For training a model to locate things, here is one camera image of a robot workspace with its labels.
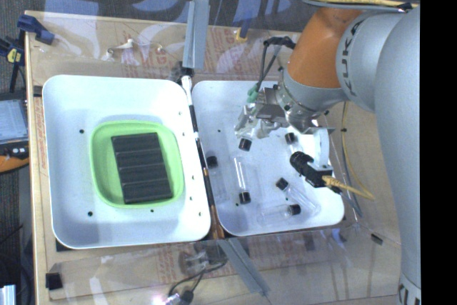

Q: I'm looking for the clear plastic bottle, black cap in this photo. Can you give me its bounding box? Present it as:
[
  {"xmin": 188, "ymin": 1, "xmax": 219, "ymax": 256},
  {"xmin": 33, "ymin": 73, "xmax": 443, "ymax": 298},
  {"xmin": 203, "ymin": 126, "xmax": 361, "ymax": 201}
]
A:
[
  {"xmin": 238, "ymin": 127, "xmax": 266, "ymax": 152},
  {"xmin": 257, "ymin": 203, "xmax": 302, "ymax": 224},
  {"xmin": 206, "ymin": 155, "xmax": 231, "ymax": 204},
  {"xmin": 233, "ymin": 156, "xmax": 252, "ymax": 205},
  {"xmin": 284, "ymin": 131, "xmax": 303, "ymax": 156},
  {"xmin": 275, "ymin": 177, "xmax": 320, "ymax": 213}
]

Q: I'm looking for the green plastic bowl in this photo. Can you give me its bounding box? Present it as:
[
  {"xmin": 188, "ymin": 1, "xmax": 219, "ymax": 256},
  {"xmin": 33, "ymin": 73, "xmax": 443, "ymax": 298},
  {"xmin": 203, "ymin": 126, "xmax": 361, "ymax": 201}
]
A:
[{"xmin": 89, "ymin": 119, "xmax": 186, "ymax": 209}]

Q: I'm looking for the brown cardboard board, red print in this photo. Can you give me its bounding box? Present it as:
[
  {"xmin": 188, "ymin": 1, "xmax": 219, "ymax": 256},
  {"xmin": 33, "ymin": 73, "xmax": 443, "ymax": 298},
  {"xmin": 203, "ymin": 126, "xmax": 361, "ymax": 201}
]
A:
[{"xmin": 24, "ymin": 9, "xmax": 401, "ymax": 301}]

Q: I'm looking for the black cylinder on white bracket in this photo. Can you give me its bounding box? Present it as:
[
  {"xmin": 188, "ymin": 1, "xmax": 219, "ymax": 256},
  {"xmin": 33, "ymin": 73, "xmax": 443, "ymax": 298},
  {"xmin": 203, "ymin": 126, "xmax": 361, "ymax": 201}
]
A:
[{"xmin": 289, "ymin": 126, "xmax": 336, "ymax": 189}]

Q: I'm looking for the black block with thin wires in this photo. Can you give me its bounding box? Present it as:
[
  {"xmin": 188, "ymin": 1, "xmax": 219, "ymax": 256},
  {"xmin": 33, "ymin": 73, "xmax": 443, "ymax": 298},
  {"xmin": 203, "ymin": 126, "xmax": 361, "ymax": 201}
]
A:
[
  {"xmin": 181, "ymin": 245, "xmax": 229, "ymax": 267},
  {"xmin": 170, "ymin": 61, "xmax": 196, "ymax": 84}
]

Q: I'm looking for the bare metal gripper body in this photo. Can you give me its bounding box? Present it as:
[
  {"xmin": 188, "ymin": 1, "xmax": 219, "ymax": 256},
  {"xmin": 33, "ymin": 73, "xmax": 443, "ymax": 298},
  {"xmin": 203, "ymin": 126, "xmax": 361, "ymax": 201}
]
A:
[{"xmin": 251, "ymin": 84, "xmax": 329, "ymax": 135}]

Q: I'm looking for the white plastic tray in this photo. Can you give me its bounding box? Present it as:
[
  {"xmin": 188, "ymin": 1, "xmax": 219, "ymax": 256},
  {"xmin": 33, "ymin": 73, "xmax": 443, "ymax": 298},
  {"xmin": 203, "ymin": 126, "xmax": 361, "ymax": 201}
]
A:
[
  {"xmin": 41, "ymin": 74, "xmax": 212, "ymax": 250},
  {"xmin": 191, "ymin": 79, "xmax": 346, "ymax": 238}
]

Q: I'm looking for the black ribbed rectangular block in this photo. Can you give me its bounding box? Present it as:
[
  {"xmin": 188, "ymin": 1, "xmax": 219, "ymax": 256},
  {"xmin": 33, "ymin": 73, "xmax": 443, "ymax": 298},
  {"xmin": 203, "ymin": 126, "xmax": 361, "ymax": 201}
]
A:
[{"xmin": 110, "ymin": 131, "xmax": 174, "ymax": 205}]

